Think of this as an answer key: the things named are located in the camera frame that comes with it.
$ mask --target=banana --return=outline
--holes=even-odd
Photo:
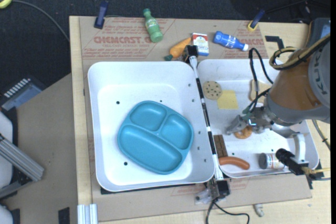
[[[0,9],[7,7],[11,2],[12,2],[12,0],[2,0],[0,2]]]

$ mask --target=blue bottle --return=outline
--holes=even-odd
[[[239,49],[242,51],[248,50],[248,45],[241,43],[237,38],[217,31],[214,36],[214,43],[220,44],[229,49]]]

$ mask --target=blue clamp handle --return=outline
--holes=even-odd
[[[94,24],[95,24],[94,27],[95,28],[99,28],[99,29],[103,28],[104,22],[105,22],[104,17],[106,15],[108,6],[109,6],[109,2],[108,1],[102,1],[100,3],[99,15],[96,18],[96,21],[94,22]]]

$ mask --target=white bottle cap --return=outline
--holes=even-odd
[[[243,47],[242,51],[247,51],[247,50],[248,50],[248,45],[244,44],[244,47]]]

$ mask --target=blue plate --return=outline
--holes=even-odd
[[[190,122],[167,106],[138,103],[118,132],[118,147],[142,167],[170,174],[184,162],[194,139]]]

